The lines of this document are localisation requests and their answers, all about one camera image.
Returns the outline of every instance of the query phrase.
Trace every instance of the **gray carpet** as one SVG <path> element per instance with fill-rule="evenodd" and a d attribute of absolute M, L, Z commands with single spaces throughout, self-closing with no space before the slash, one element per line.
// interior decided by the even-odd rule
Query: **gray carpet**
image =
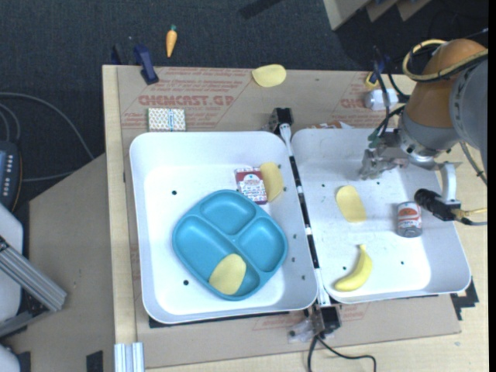
<path fill-rule="evenodd" d="M 425 38 L 479 32 L 488 24 L 488 0 L 433 0 L 407 22 L 396 9 L 375 23 L 360 11 L 335 32 L 322 0 L 0 0 L 0 13 L 0 91 L 54 104 L 98 156 L 105 149 L 101 69 L 116 43 L 129 58 L 135 44 L 145 44 L 156 65 L 368 71 L 374 45 L 395 60 Z M 168 60 L 164 34 L 172 23 L 181 48 Z M 487 34 L 477 41 L 487 44 Z M 21 123 L 24 177 L 90 160 L 53 110 L 18 98 L 0 102 Z M 20 203 L 59 180 L 26 182 Z"/>

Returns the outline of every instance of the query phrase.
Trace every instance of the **yellow sponge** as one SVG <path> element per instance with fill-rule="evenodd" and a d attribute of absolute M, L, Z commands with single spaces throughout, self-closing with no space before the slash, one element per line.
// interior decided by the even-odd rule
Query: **yellow sponge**
<path fill-rule="evenodd" d="M 274 87 L 286 79 L 286 69 L 279 64 L 258 67 L 251 74 L 257 84 L 262 87 Z"/>
<path fill-rule="evenodd" d="M 215 266 L 208 283 L 225 295 L 234 295 L 243 283 L 245 274 L 246 263 L 243 258 L 230 253 Z"/>
<path fill-rule="evenodd" d="M 267 200 L 271 202 L 284 188 L 281 170 L 275 163 L 263 163 L 260 165 L 260 172 L 264 179 L 263 184 L 267 193 Z"/>
<path fill-rule="evenodd" d="M 365 207 L 354 186 L 348 184 L 339 188 L 336 194 L 336 201 L 348 222 L 363 222 L 367 218 Z"/>

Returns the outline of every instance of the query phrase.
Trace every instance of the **white tray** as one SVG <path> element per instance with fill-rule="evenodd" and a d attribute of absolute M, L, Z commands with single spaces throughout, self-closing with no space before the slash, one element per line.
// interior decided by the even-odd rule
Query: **white tray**
<path fill-rule="evenodd" d="M 453 222 L 422 210 L 422 235 L 396 233 L 397 205 L 427 188 L 441 194 L 436 173 L 414 165 L 386 171 L 380 179 L 358 177 L 372 129 L 303 129 L 292 139 L 322 280 L 342 303 L 376 301 L 464 290 L 470 268 Z M 367 212 L 361 223 L 347 222 L 336 203 L 337 190 L 354 186 Z M 363 287 L 339 292 L 333 284 L 357 261 L 366 244 L 373 270 Z"/>
<path fill-rule="evenodd" d="M 420 237 L 396 233 L 396 205 L 412 200 L 419 188 L 440 193 L 436 174 L 410 165 L 385 172 L 379 180 L 361 181 L 358 170 L 370 133 L 303 129 L 292 140 L 325 290 L 342 303 L 462 291 L 470 283 L 470 268 L 452 222 L 423 211 Z M 153 319 L 175 324 L 285 312 L 315 301 L 318 285 L 288 152 L 280 138 L 261 131 L 146 133 L 133 141 L 129 153 L 143 303 Z M 235 190 L 236 168 L 267 161 L 281 165 L 286 191 L 263 208 L 286 234 L 288 256 L 256 294 L 227 301 L 183 266 L 171 233 L 200 199 L 213 191 Z M 343 218 L 335 194 L 345 184 L 358 190 L 367 211 L 365 222 L 352 224 Z M 335 291 L 333 284 L 353 268 L 362 243 L 374 264 L 370 278 L 356 291 Z"/>
<path fill-rule="evenodd" d="M 317 293 L 312 258 L 282 140 L 266 132 L 146 133 L 129 151 L 139 237 L 143 303 L 159 322 L 299 310 Z M 222 189 L 236 190 L 235 169 L 281 165 L 286 191 L 263 209 L 283 229 L 288 255 L 277 273 L 254 295 L 227 301 L 204 287 L 176 256 L 172 231 L 193 205 Z"/>

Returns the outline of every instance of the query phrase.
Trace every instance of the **black clip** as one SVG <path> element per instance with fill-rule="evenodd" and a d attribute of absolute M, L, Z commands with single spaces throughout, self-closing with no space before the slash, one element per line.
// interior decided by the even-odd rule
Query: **black clip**
<path fill-rule="evenodd" d="M 113 65 L 134 65 L 128 57 L 122 46 L 117 43 L 112 46 L 110 61 Z"/>
<path fill-rule="evenodd" d="M 136 44 L 133 48 L 133 52 L 136 62 L 143 67 L 141 75 L 145 79 L 145 82 L 147 84 L 157 83 L 159 79 L 153 70 L 152 59 L 148 48 L 143 44 Z"/>

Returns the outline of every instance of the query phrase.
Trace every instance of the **yellow cable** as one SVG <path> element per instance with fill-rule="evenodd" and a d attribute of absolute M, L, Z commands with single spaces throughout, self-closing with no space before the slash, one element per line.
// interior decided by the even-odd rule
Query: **yellow cable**
<path fill-rule="evenodd" d="M 474 214 L 481 214 L 484 212 L 487 212 L 487 207 L 485 208 L 477 208 L 477 209 L 472 209 L 471 211 L 464 211 L 463 209 L 458 209 L 454 208 L 451 210 L 451 212 L 457 217 L 457 218 L 466 218 L 467 216 L 471 216 Z"/>
<path fill-rule="evenodd" d="M 446 42 L 445 40 L 431 39 L 431 40 L 423 41 L 422 43 L 419 43 L 416 46 L 414 46 L 405 55 L 405 58 L 403 59 L 403 64 L 401 66 L 403 73 L 406 74 L 408 77 L 410 77 L 413 81 L 427 82 L 427 81 L 441 80 L 442 78 L 447 77 L 450 74 L 456 73 L 459 68 L 463 67 L 464 65 L 469 64 L 470 62 L 485 59 L 485 57 L 489 54 L 489 49 L 482 50 L 478 53 L 475 53 L 474 55 L 470 55 L 469 57 L 462 59 L 460 62 L 458 62 L 456 64 L 453 64 L 451 66 L 448 66 L 445 69 L 442 69 L 438 73 L 413 74 L 408 69 L 408 62 L 411 60 L 414 53 L 416 53 L 417 51 L 419 51 L 420 49 L 422 49 L 424 47 L 431 46 L 431 45 L 442 45 L 445 42 Z"/>

